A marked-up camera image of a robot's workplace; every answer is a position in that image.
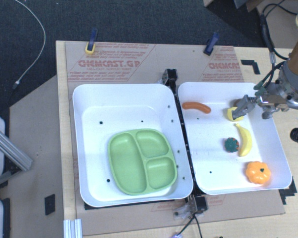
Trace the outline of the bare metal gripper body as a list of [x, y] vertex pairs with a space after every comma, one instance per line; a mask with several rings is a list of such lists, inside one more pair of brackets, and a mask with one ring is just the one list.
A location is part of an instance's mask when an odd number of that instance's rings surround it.
[[256, 104], [262, 109], [262, 119], [269, 119], [277, 111], [298, 110], [298, 86], [289, 83], [270, 83], [255, 92]]

